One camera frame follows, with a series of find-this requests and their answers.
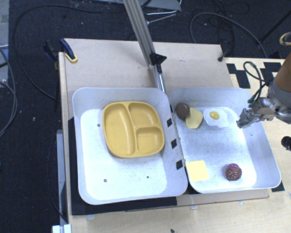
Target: black bracket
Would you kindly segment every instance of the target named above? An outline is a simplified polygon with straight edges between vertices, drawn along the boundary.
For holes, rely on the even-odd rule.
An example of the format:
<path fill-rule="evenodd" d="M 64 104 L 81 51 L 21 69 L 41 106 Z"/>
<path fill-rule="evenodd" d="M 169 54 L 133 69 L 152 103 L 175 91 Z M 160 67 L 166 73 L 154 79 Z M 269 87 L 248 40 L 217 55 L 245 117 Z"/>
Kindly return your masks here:
<path fill-rule="evenodd" d="M 151 59 L 152 65 L 156 66 L 157 72 L 161 74 L 162 73 L 161 63 L 163 63 L 163 61 L 167 59 L 167 57 L 157 54 L 157 53 L 152 53 L 150 54 L 150 59 Z"/>

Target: yellow square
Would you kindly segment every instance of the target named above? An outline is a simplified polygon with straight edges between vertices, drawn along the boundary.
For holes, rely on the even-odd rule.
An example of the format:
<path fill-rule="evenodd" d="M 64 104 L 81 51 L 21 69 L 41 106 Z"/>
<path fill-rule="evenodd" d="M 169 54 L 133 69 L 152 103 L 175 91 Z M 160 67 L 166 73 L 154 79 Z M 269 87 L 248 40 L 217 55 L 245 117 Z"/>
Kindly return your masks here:
<path fill-rule="evenodd" d="M 192 182 L 209 179 L 205 161 L 187 162 L 186 169 Z"/>

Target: toy fried egg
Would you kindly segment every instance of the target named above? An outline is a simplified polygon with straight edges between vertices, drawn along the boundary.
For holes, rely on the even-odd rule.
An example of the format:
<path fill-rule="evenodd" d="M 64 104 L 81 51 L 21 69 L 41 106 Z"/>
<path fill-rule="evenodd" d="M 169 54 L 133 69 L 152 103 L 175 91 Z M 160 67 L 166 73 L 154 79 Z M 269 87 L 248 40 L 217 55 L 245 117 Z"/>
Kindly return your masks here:
<path fill-rule="evenodd" d="M 210 126 L 217 126 L 224 128 L 229 125 L 227 114 L 224 110 L 219 108 L 207 108 L 203 112 L 204 119 Z"/>

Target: table surface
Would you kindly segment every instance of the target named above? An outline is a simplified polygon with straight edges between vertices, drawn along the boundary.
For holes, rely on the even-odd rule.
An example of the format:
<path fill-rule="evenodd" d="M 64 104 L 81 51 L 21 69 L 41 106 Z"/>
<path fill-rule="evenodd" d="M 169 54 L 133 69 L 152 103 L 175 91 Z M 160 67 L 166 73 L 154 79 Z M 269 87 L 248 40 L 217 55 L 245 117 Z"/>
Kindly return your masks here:
<path fill-rule="evenodd" d="M 82 87 L 155 87 L 153 70 L 146 66 L 138 42 L 66 39 L 78 61 L 70 63 L 59 54 L 62 99 L 62 122 L 65 150 L 65 172 L 68 220 L 72 232 L 78 233 L 169 233 L 169 232 L 291 232 L 291 152 L 281 145 L 284 136 L 291 137 L 291 125 L 278 119 L 263 122 L 277 161 L 284 189 L 233 192 L 224 194 L 182 195 L 177 207 L 141 211 L 113 212 L 73 216 L 70 203 L 70 170 L 68 120 L 73 117 L 72 95 Z M 167 56 L 162 64 L 166 93 L 179 87 L 242 87 L 237 74 L 230 74 L 226 64 L 243 71 L 245 61 L 263 69 L 274 59 L 226 58 L 218 62 L 219 45 L 154 43 L 156 52 Z M 248 76 L 254 94 L 257 80 Z M 195 209 L 190 205 L 197 204 Z"/>

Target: yellow divided plate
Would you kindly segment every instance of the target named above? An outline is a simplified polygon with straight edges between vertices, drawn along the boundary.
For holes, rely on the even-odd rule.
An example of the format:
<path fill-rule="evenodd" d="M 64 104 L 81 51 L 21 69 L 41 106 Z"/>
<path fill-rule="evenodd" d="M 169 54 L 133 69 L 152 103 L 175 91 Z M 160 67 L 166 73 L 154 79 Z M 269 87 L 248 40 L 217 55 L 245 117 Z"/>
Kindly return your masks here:
<path fill-rule="evenodd" d="M 160 117 L 148 103 L 111 103 L 103 110 L 102 124 L 107 147 L 117 157 L 149 156 L 164 147 Z"/>

